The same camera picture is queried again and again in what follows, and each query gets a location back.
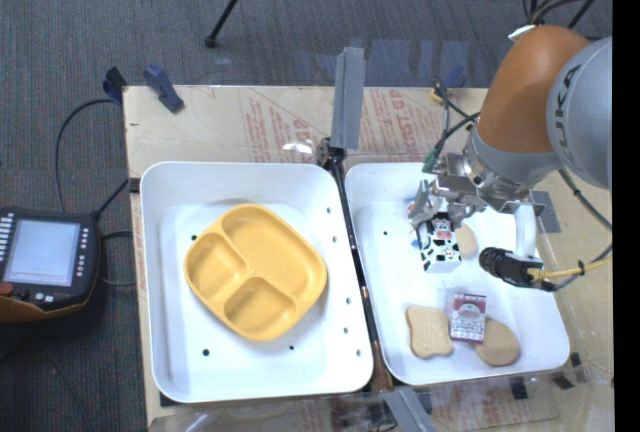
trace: yellow plate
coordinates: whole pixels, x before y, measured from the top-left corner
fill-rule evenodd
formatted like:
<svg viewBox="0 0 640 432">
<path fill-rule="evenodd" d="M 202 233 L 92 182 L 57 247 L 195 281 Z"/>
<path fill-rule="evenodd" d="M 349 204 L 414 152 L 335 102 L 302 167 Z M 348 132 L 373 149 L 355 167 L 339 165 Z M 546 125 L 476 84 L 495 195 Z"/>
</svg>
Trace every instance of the yellow plate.
<svg viewBox="0 0 640 432">
<path fill-rule="evenodd" d="M 246 203 L 198 235 L 185 255 L 184 276 L 231 329 L 264 341 L 288 331 L 320 297 L 327 267 L 279 215 Z"/>
</svg>

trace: gray carpet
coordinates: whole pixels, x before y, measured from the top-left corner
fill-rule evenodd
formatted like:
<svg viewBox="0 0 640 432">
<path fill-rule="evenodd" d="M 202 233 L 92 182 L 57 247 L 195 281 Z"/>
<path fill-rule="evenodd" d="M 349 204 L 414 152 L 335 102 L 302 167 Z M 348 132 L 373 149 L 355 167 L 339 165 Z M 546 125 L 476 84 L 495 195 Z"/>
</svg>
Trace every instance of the gray carpet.
<svg viewBox="0 0 640 432">
<path fill-rule="evenodd" d="M 239 0 L 208 48 L 228 1 L 0 0 L 0 207 L 60 210 L 58 133 L 76 107 L 105 97 L 113 66 L 131 85 L 149 62 L 174 84 L 333 85 L 335 57 L 362 46 L 367 86 L 431 86 L 461 65 L 460 83 L 487 87 L 531 12 L 531 0 Z M 567 25 L 582 5 L 545 19 Z M 596 0 L 575 29 L 597 39 L 612 20 L 612 0 Z M 59 164 L 65 209 L 100 207 L 127 174 L 121 109 L 78 113 Z M 129 227 L 125 191 L 100 228 Z M 104 266 L 110 279 L 134 278 L 130 238 L 105 242 Z M 5 350 L 17 345 L 0 343 L 0 430 L 146 429 L 134 287 L 99 281 L 82 311 L 0 336 Z"/>
</svg>

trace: yellow cable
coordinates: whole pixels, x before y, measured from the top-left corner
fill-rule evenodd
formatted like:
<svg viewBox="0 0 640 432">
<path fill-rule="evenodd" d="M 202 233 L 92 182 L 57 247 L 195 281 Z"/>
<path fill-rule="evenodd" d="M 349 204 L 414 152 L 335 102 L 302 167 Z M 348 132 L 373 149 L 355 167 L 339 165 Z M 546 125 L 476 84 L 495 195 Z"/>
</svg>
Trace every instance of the yellow cable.
<svg viewBox="0 0 640 432">
<path fill-rule="evenodd" d="M 593 263 L 589 263 L 588 265 L 584 265 L 584 271 L 586 272 L 587 270 L 593 270 L 594 268 L 601 267 L 602 265 L 605 265 L 611 262 L 612 260 L 613 260 L 613 254 L 609 254 L 608 256 L 606 256 L 605 258 L 602 258 L 601 260 L 594 261 Z M 530 268 L 529 270 L 527 270 L 527 274 L 529 274 L 530 276 L 533 276 L 533 280 L 536 282 L 542 281 L 543 279 L 552 279 L 554 277 L 563 277 L 563 276 L 572 276 L 575 274 L 582 274 L 582 272 L 583 272 L 583 268 L 581 267 L 570 268 L 567 270 L 557 270 L 555 272 L 552 270 L 544 270 L 544 269 L 536 269 L 536 268 Z"/>
</svg>

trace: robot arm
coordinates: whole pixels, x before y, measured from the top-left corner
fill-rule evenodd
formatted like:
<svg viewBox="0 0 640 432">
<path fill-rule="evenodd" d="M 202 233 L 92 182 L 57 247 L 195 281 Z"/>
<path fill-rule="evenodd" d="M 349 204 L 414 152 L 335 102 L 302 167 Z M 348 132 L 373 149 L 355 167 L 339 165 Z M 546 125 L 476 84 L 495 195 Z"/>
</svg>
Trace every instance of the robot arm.
<svg viewBox="0 0 640 432">
<path fill-rule="evenodd" d="M 454 228 L 490 206 L 516 217 L 514 263 L 541 268 L 530 261 L 535 239 L 527 231 L 535 231 L 544 207 L 527 201 L 531 188 L 551 171 L 568 169 L 612 191 L 611 87 L 611 37 L 591 43 L 555 25 L 525 31 L 498 68 L 463 152 L 445 153 L 433 182 L 418 189 L 409 213 L 414 228 L 437 213 L 442 200 Z M 487 253 L 483 267 L 520 286 L 491 269 L 504 254 Z"/>
</svg>

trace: black connector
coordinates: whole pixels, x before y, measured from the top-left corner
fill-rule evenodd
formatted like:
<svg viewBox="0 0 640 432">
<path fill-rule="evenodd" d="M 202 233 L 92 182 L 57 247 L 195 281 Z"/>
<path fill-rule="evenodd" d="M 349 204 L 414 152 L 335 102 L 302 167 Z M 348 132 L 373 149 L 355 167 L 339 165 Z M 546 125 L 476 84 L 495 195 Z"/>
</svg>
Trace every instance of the black connector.
<svg viewBox="0 0 640 432">
<path fill-rule="evenodd" d="M 520 288 L 542 288 L 542 285 L 534 282 L 533 276 L 527 273 L 530 268 L 542 269 L 542 262 L 523 261 L 512 255 L 513 252 L 506 249 L 487 247 L 480 253 L 478 261 L 484 270 L 505 283 Z"/>
</svg>

